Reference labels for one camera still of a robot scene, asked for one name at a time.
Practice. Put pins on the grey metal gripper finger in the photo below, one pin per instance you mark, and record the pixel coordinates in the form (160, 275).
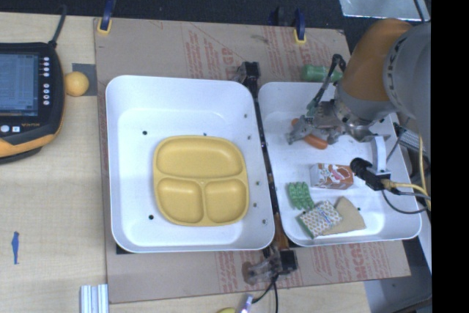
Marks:
(298, 128)
(336, 135)

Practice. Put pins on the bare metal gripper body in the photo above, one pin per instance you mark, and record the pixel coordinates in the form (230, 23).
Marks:
(329, 117)

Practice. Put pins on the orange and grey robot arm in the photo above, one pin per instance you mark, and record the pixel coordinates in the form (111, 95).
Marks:
(370, 58)

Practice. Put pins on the orange carrot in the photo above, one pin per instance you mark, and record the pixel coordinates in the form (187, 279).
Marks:
(317, 141)

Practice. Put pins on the green bottle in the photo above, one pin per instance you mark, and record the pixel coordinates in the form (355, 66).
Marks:
(313, 72)

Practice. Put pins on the tan bread slice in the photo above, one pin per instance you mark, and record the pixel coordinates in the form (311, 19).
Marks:
(351, 218)

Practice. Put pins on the orange patterned packet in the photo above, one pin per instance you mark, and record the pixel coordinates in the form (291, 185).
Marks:
(318, 218)

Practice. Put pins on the white plastic tray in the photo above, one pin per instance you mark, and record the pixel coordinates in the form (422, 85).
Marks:
(132, 165)
(381, 223)

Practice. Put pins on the yellow divided plate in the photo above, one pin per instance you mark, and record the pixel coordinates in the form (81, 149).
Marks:
(199, 157)

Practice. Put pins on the brown cardboard board red print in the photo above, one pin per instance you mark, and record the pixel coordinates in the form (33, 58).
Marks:
(154, 47)

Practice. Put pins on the yellow lemon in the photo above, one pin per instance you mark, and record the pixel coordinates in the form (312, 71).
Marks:
(77, 83)

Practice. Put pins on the black cylinder on white bracket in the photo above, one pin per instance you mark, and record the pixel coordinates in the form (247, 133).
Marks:
(375, 177)

